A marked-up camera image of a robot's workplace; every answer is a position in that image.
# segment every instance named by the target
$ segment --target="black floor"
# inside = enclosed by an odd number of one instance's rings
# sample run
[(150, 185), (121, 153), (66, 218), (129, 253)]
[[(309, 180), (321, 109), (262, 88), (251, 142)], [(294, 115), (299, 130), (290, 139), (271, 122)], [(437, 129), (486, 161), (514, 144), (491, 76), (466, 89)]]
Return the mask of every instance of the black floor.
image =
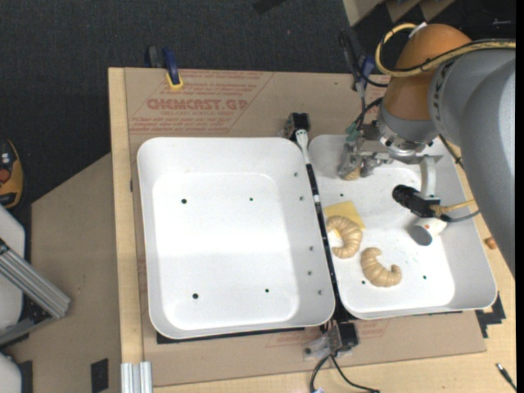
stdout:
[[(110, 151), (107, 68), (143, 66), (149, 44), (182, 68), (347, 71), (341, 0), (0, 0), (0, 13), (0, 135), (23, 160), (27, 201)], [(512, 36), (516, 0), (458, 0), (433, 22)], [(391, 25), (380, 5), (355, 27), (366, 52)]]

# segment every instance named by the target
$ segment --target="wooden table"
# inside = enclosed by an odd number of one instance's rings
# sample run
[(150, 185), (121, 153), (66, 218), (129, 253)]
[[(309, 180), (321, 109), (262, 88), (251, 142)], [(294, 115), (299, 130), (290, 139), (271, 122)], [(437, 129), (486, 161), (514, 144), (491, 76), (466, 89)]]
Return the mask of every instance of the wooden table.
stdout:
[[(350, 92), (349, 79), (345, 85)], [(322, 94), (324, 80), (315, 86)], [(142, 329), (138, 294), (133, 198), (130, 191), (132, 170), (129, 153), (129, 129), (126, 110), (125, 69), (109, 69), (111, 109), (111, 143), (115, 195), (116, 254), (120, 303), (120, 340), (124, 363), (137, 364), (144, 360)], [(490, 234), (481, 218), (476, 218), (482, 239)], [(412, 360), (391, 364), (374, 364), (349, 368), (348, 376), (354, 382), (379, 388), (382, 392), (406, 391), (498, 391), (510, 392), (511, 386), (503, 379), (496, 363), (501, 363), (516, 381), (516, 301), (515, 281), (498, 250), (487, 250), (506, 319), (503, 324), (489, 326), (487, 351), (482, 354)], [(267, 393), (309, 392), (310, 373), (287, 373), (265, 377), (248, 377), (221, 382), (206, 382), (155, 389), (168, 392)], [(336, 370), (322, 371), (316, 381), (327, 393), (352, 391)]]

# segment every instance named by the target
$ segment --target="gray carpet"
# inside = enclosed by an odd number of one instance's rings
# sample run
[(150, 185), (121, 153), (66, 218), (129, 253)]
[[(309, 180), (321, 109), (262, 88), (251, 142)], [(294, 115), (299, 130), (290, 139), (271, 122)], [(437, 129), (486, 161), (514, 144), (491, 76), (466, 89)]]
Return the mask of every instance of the gray carpet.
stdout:
[[(107, 68), (143, 66), (149, 44), (171, 46), (181, 68), (347, 71), (341, 0), (286, 0), (260, 12), (261, 1), (0, 0), (0, 135), (23, 160), (26, 200), (109, 152)], [(515, 13), (516, 0), (458, 0), (435, 21), (487, 38), (494, 19)], [(359, 23), (365, 51), (391, 25), (383, 5)]]

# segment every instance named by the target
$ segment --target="yellow sponge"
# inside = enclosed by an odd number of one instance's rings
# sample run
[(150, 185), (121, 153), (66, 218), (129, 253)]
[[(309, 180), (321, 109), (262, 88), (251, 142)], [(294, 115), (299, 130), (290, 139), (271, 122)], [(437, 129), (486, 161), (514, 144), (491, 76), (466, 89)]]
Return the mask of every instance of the yellow sponge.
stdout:
[(364, 222), (360, 218), (359, 212), (353, 205), (353, 202), (346, 201), (341, 202), (339, 204), (335, 204), (333, 206), (328, 206), (324, 208), (324, 217), (328, 219), (329, 217), (332, 217), (333, 215), (340, 215), (342, 217), (346, 217), (347, 219), (350, 219), (351, 221), (355, 221), (361, 230), (364, 230), (366, 227), (364, 226)]

